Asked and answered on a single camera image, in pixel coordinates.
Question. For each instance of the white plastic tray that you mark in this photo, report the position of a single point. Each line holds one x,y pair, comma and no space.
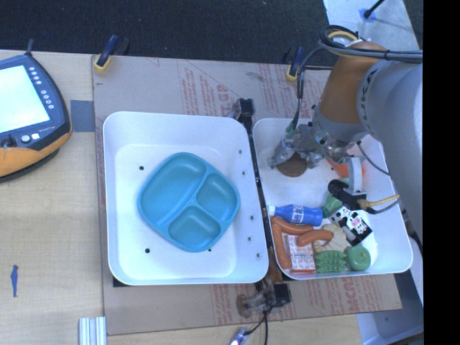
391,250
125,264

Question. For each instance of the brown cardboard board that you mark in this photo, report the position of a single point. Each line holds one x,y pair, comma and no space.
172,81

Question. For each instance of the blue divided plate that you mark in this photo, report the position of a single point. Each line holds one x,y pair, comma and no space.
172,189

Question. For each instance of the green apple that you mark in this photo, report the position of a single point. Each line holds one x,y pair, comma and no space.
358,258

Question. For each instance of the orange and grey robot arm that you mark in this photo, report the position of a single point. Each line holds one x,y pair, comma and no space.
388,95

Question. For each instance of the orange carrot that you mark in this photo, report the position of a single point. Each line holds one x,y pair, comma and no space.
339,168

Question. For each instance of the black and white carton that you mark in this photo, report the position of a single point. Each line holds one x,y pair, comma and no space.
357,226

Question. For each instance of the blue bottle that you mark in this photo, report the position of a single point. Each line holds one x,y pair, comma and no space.
284,212

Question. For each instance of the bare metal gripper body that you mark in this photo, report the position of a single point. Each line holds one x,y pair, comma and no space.
305,140

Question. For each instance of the brown biscuit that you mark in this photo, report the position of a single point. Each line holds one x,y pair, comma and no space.
292,169

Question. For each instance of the orange and white carton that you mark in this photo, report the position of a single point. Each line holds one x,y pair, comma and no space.
301,259

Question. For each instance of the green pea pods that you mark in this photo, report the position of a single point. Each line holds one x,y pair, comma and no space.
330,262

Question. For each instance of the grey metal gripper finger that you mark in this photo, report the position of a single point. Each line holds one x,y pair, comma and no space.
279,155
313,160

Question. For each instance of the beige bread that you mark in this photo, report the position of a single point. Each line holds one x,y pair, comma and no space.
338,239

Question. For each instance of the green lumpy toy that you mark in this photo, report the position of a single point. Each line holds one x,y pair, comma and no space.
332,205

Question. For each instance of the orange sausage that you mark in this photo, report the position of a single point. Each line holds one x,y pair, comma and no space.
291,226
279,250
316,236

